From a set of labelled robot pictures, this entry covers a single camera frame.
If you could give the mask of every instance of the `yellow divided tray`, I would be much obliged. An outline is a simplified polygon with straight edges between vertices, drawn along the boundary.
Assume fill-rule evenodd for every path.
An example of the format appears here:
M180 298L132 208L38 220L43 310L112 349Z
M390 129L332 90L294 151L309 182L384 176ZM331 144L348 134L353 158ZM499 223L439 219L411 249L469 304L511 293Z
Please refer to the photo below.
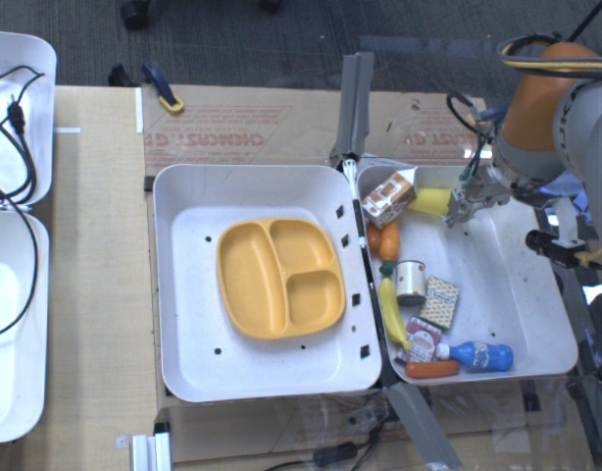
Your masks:
M254 339L307 335L344 311L338 257L325 231L299 218L227 228L217 248L219 284L237 330Z

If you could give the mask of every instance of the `can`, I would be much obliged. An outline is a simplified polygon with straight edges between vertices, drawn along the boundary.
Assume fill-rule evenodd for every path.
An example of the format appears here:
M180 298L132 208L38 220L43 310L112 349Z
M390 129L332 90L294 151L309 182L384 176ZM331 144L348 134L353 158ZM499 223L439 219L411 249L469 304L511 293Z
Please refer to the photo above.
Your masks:
M426 303L426 264L419 260L397 262L397 302L414 307Z

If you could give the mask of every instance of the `banana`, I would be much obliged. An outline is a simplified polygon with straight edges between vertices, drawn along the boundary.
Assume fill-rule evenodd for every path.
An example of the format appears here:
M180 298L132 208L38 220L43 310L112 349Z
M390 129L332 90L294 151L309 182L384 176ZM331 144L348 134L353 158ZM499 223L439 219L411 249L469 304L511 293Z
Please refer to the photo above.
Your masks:
M390 278L382 278L379 283L379 305L388 338L395 343L400 343L405 349L409 349L411 344L406 335L406 327L401 319L401 314L399 314L397 294Z

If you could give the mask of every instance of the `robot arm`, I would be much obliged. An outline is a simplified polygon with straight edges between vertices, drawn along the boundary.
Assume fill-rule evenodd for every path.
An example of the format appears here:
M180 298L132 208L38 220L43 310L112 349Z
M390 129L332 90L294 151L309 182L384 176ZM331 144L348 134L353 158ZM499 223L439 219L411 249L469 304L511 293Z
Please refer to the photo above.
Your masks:
M554 242L563 249L580 247L575 214L565 206L577 188L561 192L551 186L570 172L586 192L602 240L602 71L595 70L600 58L581 45L547 35L524 37L524 41L545 38L551 43L533 65L557 69L547 74L540 69L539 75L522 70L526 75L503 121L488 123L484 137L492 145L490 164L477 167L476 173L468 168L461 176L462 189L451 194L443 217L448 227L512 197L536 209L554 207L561 224ZM505 51L512 50L509 43L502 44ZM475 124L482 128L482 119Z

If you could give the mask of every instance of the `plastic bottle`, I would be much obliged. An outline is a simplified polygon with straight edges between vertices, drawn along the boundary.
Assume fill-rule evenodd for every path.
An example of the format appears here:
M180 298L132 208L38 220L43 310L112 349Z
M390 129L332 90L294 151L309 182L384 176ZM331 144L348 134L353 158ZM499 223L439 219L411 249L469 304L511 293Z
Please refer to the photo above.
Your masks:
M491 345L483 341L466 341L452 347L447 343L436 346L438 359L455 359L468 368L505 372L513 365L513 349L508 345Z

